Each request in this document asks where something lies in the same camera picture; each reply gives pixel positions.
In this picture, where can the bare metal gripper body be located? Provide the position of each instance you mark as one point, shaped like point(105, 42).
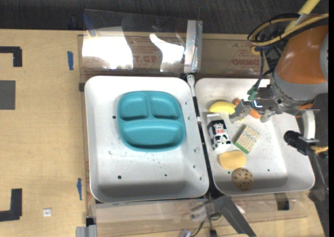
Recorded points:
point(268, 100)

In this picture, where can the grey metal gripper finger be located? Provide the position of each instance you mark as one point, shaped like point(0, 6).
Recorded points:
point(241, 110)
point(266, 117)

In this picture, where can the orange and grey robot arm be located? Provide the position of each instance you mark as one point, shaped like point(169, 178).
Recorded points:
point(300, 61)

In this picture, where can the orange carrot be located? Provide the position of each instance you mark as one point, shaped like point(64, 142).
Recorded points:
point(255, 113)

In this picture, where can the yellow banana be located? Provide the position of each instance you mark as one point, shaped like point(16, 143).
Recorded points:
point(221, 107)

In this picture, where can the green and white patterned packet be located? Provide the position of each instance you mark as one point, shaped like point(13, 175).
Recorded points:
point(247, 139)

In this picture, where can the cow print milk carton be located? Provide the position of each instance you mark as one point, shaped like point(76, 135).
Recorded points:
point(219, 134)

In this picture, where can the white plastic tray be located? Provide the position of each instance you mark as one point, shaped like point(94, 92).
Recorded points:
point(271, 152)
point(146, 173)

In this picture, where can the yellow bread slice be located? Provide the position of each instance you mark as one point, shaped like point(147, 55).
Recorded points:
point(232, 159)

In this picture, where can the brown dotted biscuit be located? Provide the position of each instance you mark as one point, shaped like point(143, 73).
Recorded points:
point(242, 179)

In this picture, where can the teal divided plate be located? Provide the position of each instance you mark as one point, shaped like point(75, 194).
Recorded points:
point(151, 131)

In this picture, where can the black cylinder on white bracket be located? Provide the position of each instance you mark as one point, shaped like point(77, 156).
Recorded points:
point(300, 140)

